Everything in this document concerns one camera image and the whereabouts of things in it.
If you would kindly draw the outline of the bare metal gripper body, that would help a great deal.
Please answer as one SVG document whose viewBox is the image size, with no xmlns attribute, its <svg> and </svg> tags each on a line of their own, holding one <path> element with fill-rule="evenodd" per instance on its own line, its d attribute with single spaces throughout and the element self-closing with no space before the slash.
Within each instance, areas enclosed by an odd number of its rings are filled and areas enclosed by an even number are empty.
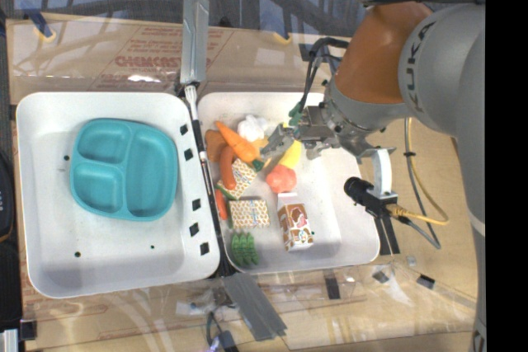
<svg viewBox="0 0 528 352">
<path fill-rule="evenodd" d="M 366 139 L 371 133 L 329 105 L 306 106 L 295 131 L 304 148 L 307 142 L 328 143 L 329 149 L 342 148 L 358 159 L 374 153 L 374 147 Z"/>
</svg>

